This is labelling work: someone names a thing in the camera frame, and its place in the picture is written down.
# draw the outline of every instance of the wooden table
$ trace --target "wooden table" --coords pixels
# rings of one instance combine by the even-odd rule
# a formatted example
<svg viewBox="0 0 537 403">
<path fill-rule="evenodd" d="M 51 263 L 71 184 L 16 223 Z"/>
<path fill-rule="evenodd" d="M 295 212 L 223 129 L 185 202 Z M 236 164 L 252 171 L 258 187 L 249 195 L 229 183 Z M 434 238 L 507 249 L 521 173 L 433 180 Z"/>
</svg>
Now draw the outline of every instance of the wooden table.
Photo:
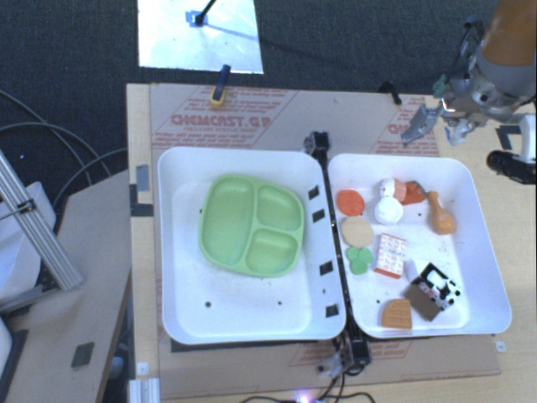
<svg viewBox="0 0 537 403">
<path fill-rule="evenodd" d="M 313 94 L 322 102 L 327 93 Z M 357 100 L 368 101 L 374 108 L 376 101 L 385 106 L 386 97 L 381 95 L 356 94 Z M 149 165 L 151 172 L 151 124 L 149 121 L 149 86 L 128 86 L 128 137 L 130 184 L 135 185 L 140 165 Z M 442 123 L 435 126 L 435 138 L 441 156 L 461 161 L 472 173 L 482 211 L 487 223 L 503 281 L 513 311 L 509 329 L 494 340 L 499 343 L 499 376 L 484 376 L 460 379 L 428 380 L 381 385 L 349 386 L 345 394 L 364 390 L 372 394 L 377 402 L 417 401 L 534 401 L 537 384 L 537 322 L 535 284 L 535 187 L 522 186 L 509 179 L 495 175 L 486 165 L 487 154 L 501 149 L 494 127 L 477 129 L 470 133 L 467 142 L 451 147 L 444 135 Z M 138 203 L 151 204 L 152 187 L 138 192 Z M 135 356 L 137 362 L 147 364 L 138 371 L 137 378 L 159 376 L 159 350 L 157 343 L 154 268 L 153 218 L 141 214 L 131 221 L 133 232 L 133 304 L 135 318 Z M 292 392 L 266 394 L 275 398 L 294 398 Z M 203 397 L 180 401 L 238 402 L 246 396 L 229 395 Z M 364 401 L 357 397 L 346 401 Z"/>
</svg>

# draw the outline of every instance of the green divided plate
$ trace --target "green divided plate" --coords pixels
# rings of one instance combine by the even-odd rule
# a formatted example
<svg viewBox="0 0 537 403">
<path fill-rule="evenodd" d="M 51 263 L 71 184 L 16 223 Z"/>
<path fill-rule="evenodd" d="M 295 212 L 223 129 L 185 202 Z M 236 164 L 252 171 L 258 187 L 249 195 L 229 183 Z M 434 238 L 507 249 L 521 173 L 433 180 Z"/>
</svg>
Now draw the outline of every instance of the green divided plate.
<svg viewBox="0 0 537 403">
<path fill-rule="evenodd" d="M 246 275 L 275 277 L 298 261 L 304 208 L 271 182 L 225 175 L 213 182 L 201 212 L 199 242 L 212 263 Z"/>
</svg>

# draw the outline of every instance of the black fabric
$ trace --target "black fabric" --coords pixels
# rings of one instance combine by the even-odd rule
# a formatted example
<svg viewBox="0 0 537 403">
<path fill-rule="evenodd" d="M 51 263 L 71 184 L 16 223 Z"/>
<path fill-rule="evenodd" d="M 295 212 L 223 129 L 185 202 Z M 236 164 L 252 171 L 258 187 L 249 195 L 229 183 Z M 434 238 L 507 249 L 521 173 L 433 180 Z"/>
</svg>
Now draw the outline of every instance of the black fabric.
<svg viewBox="0 0 537 403">
<path fill-rule="evenodd" d="M 465 19 L 487 22 L 498 0 L 254 2 L 265 73 L 231 74 L 230 85 L 375 92 L 391 81 L 400 93 L 430 93 Z M 217 76 L 138 67 L 137 15 L 137 0 L 0 0 L 0 89 L 99 154 L 125 147 L 128 82 L 205 84 Z M 0 128 L 26 121 L 33 119 L 0 97 Z M 43 128 L 2 132 L 0 149 L 24 182 L 42 181 L 53 199 L 80 169 Z M 126 162 L 125 154 L 107 160 L 112 172 Z M 105 175 L 98 166 L 91 174 Z M 80 176 L 69 192 L 85 185 Z"/>
</svg>

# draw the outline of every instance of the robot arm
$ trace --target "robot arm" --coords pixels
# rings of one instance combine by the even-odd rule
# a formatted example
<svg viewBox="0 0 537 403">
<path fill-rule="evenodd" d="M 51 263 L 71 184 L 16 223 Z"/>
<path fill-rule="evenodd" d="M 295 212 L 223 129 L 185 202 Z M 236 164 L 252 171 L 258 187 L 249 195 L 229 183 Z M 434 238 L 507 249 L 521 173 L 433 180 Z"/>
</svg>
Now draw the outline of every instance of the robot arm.
<svg viewBox="0 0 537 403">
<path fill-rule="evenodd" d="M 535 115 L 516 111 L 535 100 L 537 0 L 500 0 L 487 31 L 483 33 L 480 22 L 471 18 L 465 28 L 457 60 L 467 59 L 466 67 L 454 72 L 456 60 L 451 72 L 435 84 L 438 107 L 423 106 L 416 113 L 401 134 L 403 143 L 430 131 L 438 117 L 447 122 L 452 145 L 464 142 L 488 119 L 519 125 L 521 154 L 496 151 L 488 164 L 516 181 L 534 184 Z"/>
</svg>

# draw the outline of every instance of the black pole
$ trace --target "black pole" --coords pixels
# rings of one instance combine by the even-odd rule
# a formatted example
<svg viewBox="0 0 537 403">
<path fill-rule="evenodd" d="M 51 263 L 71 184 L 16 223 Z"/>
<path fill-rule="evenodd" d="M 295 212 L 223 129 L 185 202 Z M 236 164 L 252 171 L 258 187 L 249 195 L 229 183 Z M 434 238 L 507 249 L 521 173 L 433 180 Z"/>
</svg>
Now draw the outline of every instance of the black pole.
<svg viewBox="0 0 537 403">
<path fill-rule="evenodd" d="M 216 0 L 211 0 L 205 7 L 205 9 L 203 9 L 203 11 L 199 14 L 199 15 L 196 15 L 194 20 L 196 21 L 196 25 L 197 26 L 201 26 L 203 25 L 203 21 L 205 20 L 205 16 L 207 15 L 207 12 L 209 12 L 209 9 L 211 9 L 212 5 L 215 3 Z"/>
</svg>

